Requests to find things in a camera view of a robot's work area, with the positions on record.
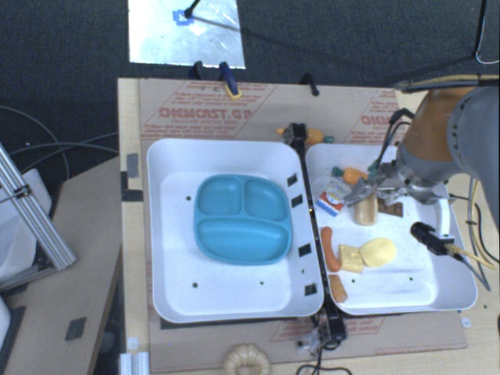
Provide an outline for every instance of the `blue divided plate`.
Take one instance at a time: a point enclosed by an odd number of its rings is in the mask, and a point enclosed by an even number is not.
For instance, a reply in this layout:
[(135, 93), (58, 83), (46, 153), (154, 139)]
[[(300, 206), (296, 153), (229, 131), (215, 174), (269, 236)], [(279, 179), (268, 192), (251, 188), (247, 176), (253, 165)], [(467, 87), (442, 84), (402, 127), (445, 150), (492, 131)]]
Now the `blue divided plate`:
[(241, 265), (273, 264), (291, 246), (286, 194), (274, 182), (215, 175), (198, 189), (196, 243), (212, 259)]

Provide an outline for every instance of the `white coiled object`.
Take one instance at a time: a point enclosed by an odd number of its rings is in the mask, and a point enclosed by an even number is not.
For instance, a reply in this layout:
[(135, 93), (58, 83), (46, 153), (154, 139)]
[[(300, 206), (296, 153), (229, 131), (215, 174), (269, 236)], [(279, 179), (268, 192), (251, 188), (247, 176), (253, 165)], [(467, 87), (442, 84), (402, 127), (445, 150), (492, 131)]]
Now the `white coiled object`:
[(224, 363), (226, 375), (238, 375), (237, 369), (242, 366), (256, 366), (259, 375), (271, 374), (271, 364), (266, 353), (255, 345), (239, 345), (227, 356)]

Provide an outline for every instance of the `blue clamp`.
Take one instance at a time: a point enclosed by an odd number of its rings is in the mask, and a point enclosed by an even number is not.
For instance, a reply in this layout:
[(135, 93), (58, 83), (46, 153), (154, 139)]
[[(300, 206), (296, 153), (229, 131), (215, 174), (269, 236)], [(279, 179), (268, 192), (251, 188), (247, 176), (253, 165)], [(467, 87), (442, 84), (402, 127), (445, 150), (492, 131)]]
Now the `blue clamp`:
[(172, 18), (175, 21), (175, 23), (181, 27), (185, 27), (189, 25), (190, 23), (194, 23), (195, 19), (194, 18), (186, 18), (184, 16), (184, 10), (183, 9), (176, 9), (172, 11)]
[(231, 100), (238, 100), (241, 97), (241, 92), (238, 89), (238, 84), (234, 78), (233, 71), (227, 65), (227, 62), (219, 64), (220, 76), (226, 81), (225, 89)]

